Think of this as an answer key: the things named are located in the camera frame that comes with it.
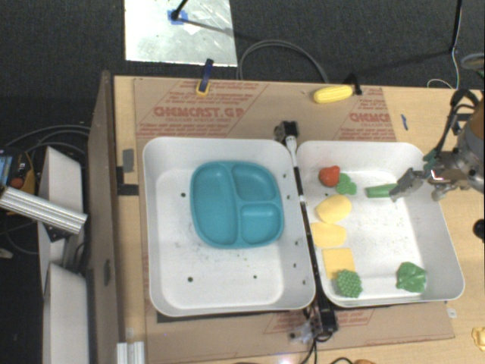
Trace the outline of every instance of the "blue divided plate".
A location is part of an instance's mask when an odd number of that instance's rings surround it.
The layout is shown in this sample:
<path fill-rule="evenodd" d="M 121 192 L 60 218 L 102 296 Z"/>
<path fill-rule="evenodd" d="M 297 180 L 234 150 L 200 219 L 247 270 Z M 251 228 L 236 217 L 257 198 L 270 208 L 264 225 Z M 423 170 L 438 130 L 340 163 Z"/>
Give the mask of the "blue divided plate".
<path fill-rule="evenodd" d="M 273 175 L 250 162 L 209 162 L 190 182 L 197 234 L 217 248 L 250 248 L 283 231 L 283 206 Z"/>

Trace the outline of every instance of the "red button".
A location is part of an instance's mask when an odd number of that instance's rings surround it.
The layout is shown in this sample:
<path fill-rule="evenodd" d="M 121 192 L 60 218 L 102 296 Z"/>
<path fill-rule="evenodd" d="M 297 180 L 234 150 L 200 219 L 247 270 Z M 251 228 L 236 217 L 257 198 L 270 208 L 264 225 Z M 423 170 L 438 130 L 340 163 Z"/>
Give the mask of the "red button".
<path fill-rule="evenodd" d="M 23 179 L 22 178 L 13 178 L 10 181 L 10 186 L 12 186 L 14 189 L 21 189 L 23 186 Z"/>

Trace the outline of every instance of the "white tray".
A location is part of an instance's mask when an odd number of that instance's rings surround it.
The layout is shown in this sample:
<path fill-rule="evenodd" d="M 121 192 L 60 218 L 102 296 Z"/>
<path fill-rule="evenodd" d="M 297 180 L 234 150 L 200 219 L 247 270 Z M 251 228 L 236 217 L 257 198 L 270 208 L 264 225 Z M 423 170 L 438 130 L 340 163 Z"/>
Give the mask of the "white tray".
<path fill-rule="evenodd" d="M 337 224 L 347 230 L 342 248 L 350 248 L 362 279 L 359 298 L 340 296 L 327 278 L 321 250 L 316 249 L 321 281 L 328 298 L 343 307 L 376 306 L 452 300 L 464 290 L 463 275 L 441 212 L 431 199 L 433 188 L 424 184 L 416 193 L 392 202 L 369 199 L 365 187 L 395 183 L 410 168 L 422 169 L 423 154 L 407 143 L 325 142 L 303 143 L 298 149 L 302 186 L 310 222 L 318 221 L 314 208 L 336 193 L 318 180 L 322 167 L 339 165 L 357 184 L 349 196 L 350 215 Z M 427 271 L 423 293 L 396 288 L 396 271 L 402 262 L 413 262 Z"/>
<path fill-rule="evenodd" d="M 217 249 L 196 234 L 189 187 L 194 170 L 212 161 L 248 161 L 275 177 L 284 229 L 268 246 Z M 271 140 L 161 137 L 143 152 L 150 296 L 165 315 L 301 309 L 315 285 L 293 164 Z"/>

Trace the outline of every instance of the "silver square base plate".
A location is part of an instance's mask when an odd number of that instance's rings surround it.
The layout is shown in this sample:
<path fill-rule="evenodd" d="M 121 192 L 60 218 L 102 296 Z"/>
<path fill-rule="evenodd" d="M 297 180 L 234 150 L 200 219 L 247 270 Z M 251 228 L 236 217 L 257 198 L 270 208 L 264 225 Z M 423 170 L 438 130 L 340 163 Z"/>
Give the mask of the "silver square base plate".
<path fill-rule="evenodd" d="M 237 66 L 229 0 L 189 0 L 173 22 L 182 0 L 124 0 L 125 56 L 128 61 Z"/>

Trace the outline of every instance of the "dark floor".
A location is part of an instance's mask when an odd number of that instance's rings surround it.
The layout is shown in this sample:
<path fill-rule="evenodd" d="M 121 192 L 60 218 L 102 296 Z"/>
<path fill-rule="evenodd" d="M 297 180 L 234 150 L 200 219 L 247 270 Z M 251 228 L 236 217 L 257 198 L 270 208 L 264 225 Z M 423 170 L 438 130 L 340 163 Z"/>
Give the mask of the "dark floor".
<path fill-rule="evenodd" d="M 312 54 L 332 83 L 349 73 L 363 84 L 426 86 L 441 78 L 453 86 L 449 54 L 456 0 L 230 0 L 236 49 L 284 39 Z M 123 0 L 0 0 L 0 146 L 31 130 L 57 124 L 89 125 L 100 72 L 197 77 L 200 67 L 124 60 Z M 458 60 L 483 52 L 484 0 L 464 0 Z M 215 68 L 216 78 L 235 69 Z M 461 70 L 460 87 L 483 89 Z M 282 49 L 248 58 L 251 80 L 318 81 L 309 62 Z M 18 146 L 26 149 L 25 141 Z M 9 218 L 8 226 L 21 218 Z M 32 228 L 11 235 L 35 249 Z M 14 258 L 0 259 L 0 362 L 41 361 L 42 299 L 35 256 L 0 235 Z"/>

